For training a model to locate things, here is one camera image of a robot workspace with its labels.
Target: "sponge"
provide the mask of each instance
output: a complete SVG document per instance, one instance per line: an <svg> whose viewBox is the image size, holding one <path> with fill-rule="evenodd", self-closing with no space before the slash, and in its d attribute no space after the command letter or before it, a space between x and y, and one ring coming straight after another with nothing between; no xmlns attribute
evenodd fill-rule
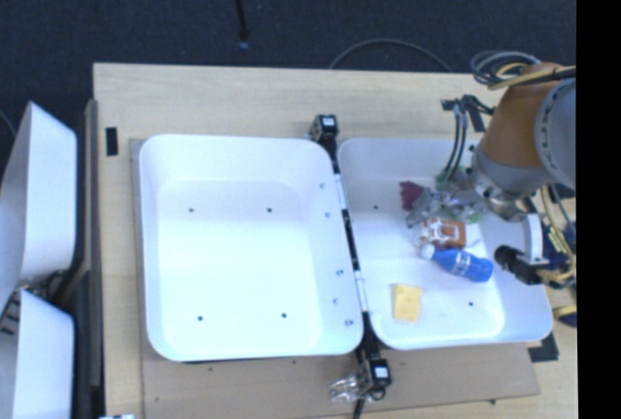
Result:
<svg viewBox="0 0 621 419"><path fill-rule="evenodd" d="M392 285L392 316L400 321L416 322L423 289L406 284Z"/></svg>

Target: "white plastic tray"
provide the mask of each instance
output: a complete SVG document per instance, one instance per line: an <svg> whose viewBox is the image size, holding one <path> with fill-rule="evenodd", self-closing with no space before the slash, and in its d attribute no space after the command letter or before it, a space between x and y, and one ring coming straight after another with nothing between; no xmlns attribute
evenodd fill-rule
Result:
<svg viewBox="0 0 621 419"><path fill-rule="evenodd" d="M78 207L78 140L30 102L0 186L0 310L14 290L73 261Z"/></svg>
<svg viewBox="0 0 621 419"><path fill-rule="evenodd" d="M26 290L18 301L15 333L0 333L0 417L70 419L73 320Z"/></svg>
<svg viewBox="0 0 621 419"><path fill-rule="evenodd" d="M544 338L552 313L542 286L527 286L498 264L489 281L474 283L414 251L420 227L406 225L399 183L433 187L451 147L440 140L354 139L339 149L373 328L386 345L402 350ZM469 225L467 238L471 253L490 259L497 246L523 250L526 241L520 224L492 213ZM391 289L397 283L423 289L415 323L392 317Z"/></svg>
<svg viewBox="0 0 621 419"><path fill-rule="evenodd" d="M159 135L139 153L147 336L176 361L344 354L362 318L328 154Z"/></svg>

